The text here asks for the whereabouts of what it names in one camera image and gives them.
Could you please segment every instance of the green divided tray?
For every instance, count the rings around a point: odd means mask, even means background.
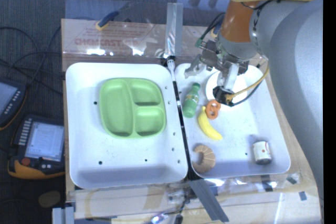
[[[101,86],[99,95],[102,124],[114,137],[149,137],[166,126],[162,93],[151,80],[110,79]]]

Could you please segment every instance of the banana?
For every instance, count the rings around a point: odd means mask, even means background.
[[[223,139],[222,135],[218,133],[210,124],[209,119],[205,113],[205,106],[202,107],[202,110],[197,118],[198,124],[201,127],[203,133],[206,136],[210,137],[214,140],[221,140]]]

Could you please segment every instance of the white plate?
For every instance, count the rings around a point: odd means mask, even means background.
[[[175,76],[182,106],[192,84],[198,82],[201,85],[196,115],[191,119],[184,117],[191,160],[200,161],[200,155],[193,152],[198,144],[210,147],[216,156],[215,167],[200,176],[227,178],[285,173],[290,167],[290,156],[266,82],[263,81],[245,102],[234,107],[222,104],[218,117],[210,120],[211,125],[223,136],[222,140],[215,141],[202,132],[197,116],[201,106],[206,105],[209,99],[214,99],[212,89],[216,86],[218,71],[203,70],[200,74],[185,79],[184,70],[189,66],[188,63],[177,66]],[[249,66],[245,74],[238,76],[234,92],[252,85],[262,75],[259,69]],[[243,99],[250,91],[238,95],[233,102]],[[254,158],[252,144],[260,140],[266,140],[271,151],[272,162],[266,165],[256,164]]]
[[[166,109],[162,133],[122,139],[102,126],[99,90],[112,78],[143,78],[160,88]],[[152,64],[75,63],[66,72],[70,177],[81,188],[179,182],[187,161],[169,71]]]

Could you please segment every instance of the plastic bottle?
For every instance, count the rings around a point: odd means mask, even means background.
[[[198,90],[200,89],[200,87],[201,85],[199,85],[198,83],[194,83],[190,92],[185,97],[182,112],[183,115],[187,118],[192,118],[195,115],[199,99]]]

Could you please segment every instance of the can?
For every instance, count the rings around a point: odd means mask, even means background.
[[[267,141],[253,143],[254,158],[257,164],[269,164],[272,161],[271,152]]]

